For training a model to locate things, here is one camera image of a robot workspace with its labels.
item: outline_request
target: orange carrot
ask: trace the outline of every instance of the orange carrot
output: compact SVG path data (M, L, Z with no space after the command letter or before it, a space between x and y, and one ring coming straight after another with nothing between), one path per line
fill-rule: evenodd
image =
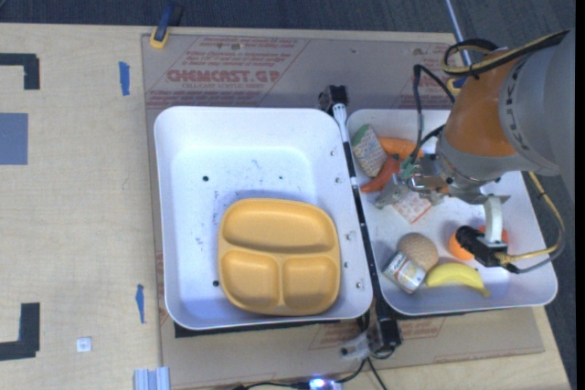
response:
M359 190L363 194L369 194L370 192L376 192L382 190L384 185L390 180L394 173L397 173L400 169L400 162L393 156L389 156L384 162L382 169L376 177L363 184Z
M387 154L390 156L397 154L401 161L407 159L416 146L415 142L401 140L400 138L378 137L378 141ZM418 157L421 158L423 155L423 151L419 149Z

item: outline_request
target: banana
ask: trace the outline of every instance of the banana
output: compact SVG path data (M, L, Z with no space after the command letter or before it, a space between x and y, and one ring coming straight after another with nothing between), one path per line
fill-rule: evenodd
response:
M490 295L479 271L463 263L441 263L433 267L425 278L425 284L431 288L448 283L459 283L474 288L481 292L485 298Z

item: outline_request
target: table surface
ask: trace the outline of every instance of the table surface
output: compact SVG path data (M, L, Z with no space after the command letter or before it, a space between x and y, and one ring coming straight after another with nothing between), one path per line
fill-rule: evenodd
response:
M41 76L41 90L24 90L22 67L0 67L0 112L28 115L27 164L0 164L0 343L18 338L21 303L39 302L41 310L40 351L33 359L0 362L3 388L131 388L135 369L162 365L141 54L141 36L151 31L0 25L0 53L37 54ZM120 62L130 70L128 95L121 90ZM379 373L391 388L466 388L469 382L477 388L570 388L544 308L534 314L543 353ZM78 353L77 340L87 336L92 351ZM345 388L379 386L365 371Z

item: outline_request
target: black corner marker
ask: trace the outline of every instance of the black corner marker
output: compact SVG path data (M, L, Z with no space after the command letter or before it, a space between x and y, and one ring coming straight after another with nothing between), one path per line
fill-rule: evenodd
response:
M40 304L20 304L18 340L0 343L0 361L35 357L40 349Z
M40 90L39 64L35 54L3 54L0 53L0 66L20 65L25 71L24 89Z

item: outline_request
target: orange tray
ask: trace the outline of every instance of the orange tray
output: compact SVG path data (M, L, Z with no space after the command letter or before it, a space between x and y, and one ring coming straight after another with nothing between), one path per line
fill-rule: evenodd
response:
M314 315L339 292L339 239L318 206L248 198L225 211L218 235L219 279L229 301L245 311Z

